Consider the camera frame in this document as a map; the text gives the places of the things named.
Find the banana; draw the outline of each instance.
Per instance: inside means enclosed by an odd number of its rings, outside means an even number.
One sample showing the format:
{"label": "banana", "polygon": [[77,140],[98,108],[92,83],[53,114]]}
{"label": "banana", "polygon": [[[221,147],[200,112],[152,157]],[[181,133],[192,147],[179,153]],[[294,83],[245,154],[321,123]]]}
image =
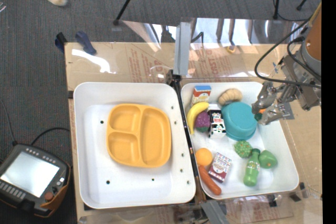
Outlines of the banana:
{"label": "banana", "polygon": [[187,124],[189,127],[190,134],[194,134],[194,124],[195,120],[198,114],[200,114],[202,111],[206,110],[209,107],[208,102],[200,102],[194,104],[187,114]]}

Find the small carton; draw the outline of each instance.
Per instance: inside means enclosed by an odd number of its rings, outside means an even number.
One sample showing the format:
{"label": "small carton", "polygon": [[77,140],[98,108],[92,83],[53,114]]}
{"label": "small carton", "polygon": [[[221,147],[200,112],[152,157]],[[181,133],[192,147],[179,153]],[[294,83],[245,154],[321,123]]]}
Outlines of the small carton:
{"label": "small carton", "polygon": [[222,119],[222,112],[220,110],[208,110],[210,117],[209,137],[222,138],[226,135],[226,127]]}
{"label": "small carton", "polygon": [[191,99],[191,106],[199,102],[208,102],[211,93],[211,87],[208,85],[195,86]]}
{"label": "small carton", "polygon": [[230,165],[231,159],[217,152],[208,173],[214,180],[223,183]]}

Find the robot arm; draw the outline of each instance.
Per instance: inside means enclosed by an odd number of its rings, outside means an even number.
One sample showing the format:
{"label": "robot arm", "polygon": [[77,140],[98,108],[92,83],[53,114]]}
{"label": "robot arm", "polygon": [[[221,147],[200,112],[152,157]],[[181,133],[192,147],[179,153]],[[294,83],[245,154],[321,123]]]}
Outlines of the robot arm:
{"label": "robot arm", "polygon": [[301,32],[302,36],[296,39],[301,42],[300,49],[292,54],[288,46],[288,54],[279,63],[286,77],[284,83],[274,87],[272,81],[265,81],[257,101],[252,104],[252,113],[258,123],[266,125],[288,117],[290,112],[284,104],[294,100],[306,111],[321,106],[321,23],[320,4],[304,33]]}

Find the yellow plate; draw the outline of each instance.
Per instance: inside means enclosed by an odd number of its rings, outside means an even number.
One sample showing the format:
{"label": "yellow plate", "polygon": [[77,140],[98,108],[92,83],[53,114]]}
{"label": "yellow plate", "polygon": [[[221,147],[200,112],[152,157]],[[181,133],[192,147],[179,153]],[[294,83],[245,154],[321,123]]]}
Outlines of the yellow plate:
{"label": "yellow plate", "polygon": [[159,167],[170,158],[172,136],[168,116],[141,104],[118,104],[109,114],[107,149],[116,162]]}

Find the white tray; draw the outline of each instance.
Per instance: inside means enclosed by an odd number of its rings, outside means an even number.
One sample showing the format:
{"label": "white tray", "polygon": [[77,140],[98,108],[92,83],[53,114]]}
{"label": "white tray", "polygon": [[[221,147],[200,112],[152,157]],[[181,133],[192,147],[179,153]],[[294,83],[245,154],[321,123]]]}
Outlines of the white tray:
{"label": "white tray", "polygon": [[[73,94],[79,189],[86,205],[105,209],[178,204],[194,197],[194,174],[179,101],[172,87],[162,83],[85,82],[78,85]],[[163,166],[131,167],[109,156],[108,116],[120,103],[151,105],[167,114],[172,150]]]}
{"label": "white tray", "polygon": [[[190,109],[190,102],[196,85],[210,85],[212,90],[209,96],[209,103],[217,105],[217,99],[227,89],[236,88],[243,94],[242,102],[252,105],[257,101],[257,96],[262,84],[258,82],[223,82],[223,83],[189,83],[181,90],[183,107],[187,115]],[[257,125],[255,134],[247,141],[252,147],[272,152],[278,160],[277,166],[271,169],[261,168],[258,175],[258,183],[254,187],[247,187],[243,183],[247,158],[241,158],[234,150],[237,142],[227,136],[222,138],[208,138],[204,133],[194,130],[191,141],[196,152],[199,148],[209,149],[213,156],[216,152],[224,154],[232,159],[231,166],[223,183],[217,183],[222,189],[220,195],[214,195],[209,188],[201,181],[203,190],[213,199],[227,199],[267,193],[291,191],[299,184],[299,175],[296,170],[291,152],[289,150],[284,132],[279,121],[271,122],[269,125]]]}

